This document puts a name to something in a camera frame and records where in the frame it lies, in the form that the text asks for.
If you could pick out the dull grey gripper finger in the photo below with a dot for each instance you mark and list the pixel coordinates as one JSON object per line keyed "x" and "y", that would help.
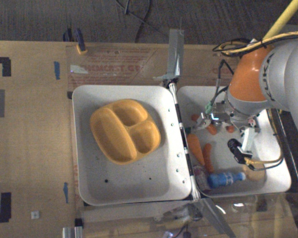
{"x": 201, "y": 125}
{"x": 205, "y": 116}

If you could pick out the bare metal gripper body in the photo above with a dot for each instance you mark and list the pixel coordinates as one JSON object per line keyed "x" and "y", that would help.
{"x": 222, "y": 115}

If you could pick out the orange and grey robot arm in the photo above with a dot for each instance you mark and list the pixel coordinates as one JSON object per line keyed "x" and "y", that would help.
{"x": 248, "y": 80}

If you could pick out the short orange carrot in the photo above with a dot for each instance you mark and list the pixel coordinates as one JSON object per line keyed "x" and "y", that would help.
{"x": 212, "y": 130}

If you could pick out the small orange round piece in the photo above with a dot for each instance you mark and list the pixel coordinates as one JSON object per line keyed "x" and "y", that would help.
{"x": 230, "y": 129}

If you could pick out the thin black and white rod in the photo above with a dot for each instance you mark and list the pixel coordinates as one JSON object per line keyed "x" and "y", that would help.
{"x": 181, "y": 125}

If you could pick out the large orange carrot green top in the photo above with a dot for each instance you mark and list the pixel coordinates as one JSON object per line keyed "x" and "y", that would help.
{"x": 195, "y": 146}

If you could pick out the slim orange carrot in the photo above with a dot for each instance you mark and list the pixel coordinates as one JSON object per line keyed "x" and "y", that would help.
{"x": 208, "y": 157}

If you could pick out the white and pink packet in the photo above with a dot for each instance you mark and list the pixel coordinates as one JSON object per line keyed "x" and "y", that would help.
{"x": 201, "y": 180}

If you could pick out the blue plastic bottle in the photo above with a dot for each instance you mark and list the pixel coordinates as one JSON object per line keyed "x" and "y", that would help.
{"x": 222, "y": 180}

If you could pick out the tan bread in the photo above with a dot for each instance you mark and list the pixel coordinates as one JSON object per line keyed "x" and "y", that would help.
{"x": 255, "y": 173}

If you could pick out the orange divided plate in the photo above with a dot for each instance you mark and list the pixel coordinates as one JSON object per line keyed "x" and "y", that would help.
{"x": 124, "y": 130}

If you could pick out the white plastic tray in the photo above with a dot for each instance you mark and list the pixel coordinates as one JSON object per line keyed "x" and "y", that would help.
{"x": 265, "y": 180}
{"x": 129, "y": 182}

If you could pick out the brown cardboard board red print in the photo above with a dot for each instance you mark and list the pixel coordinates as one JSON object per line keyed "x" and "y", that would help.
{"x": 119, "y": 66}

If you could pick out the black cylinder on white bracket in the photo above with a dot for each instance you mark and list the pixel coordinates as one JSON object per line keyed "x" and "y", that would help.
{"x": 238, "y": 149}

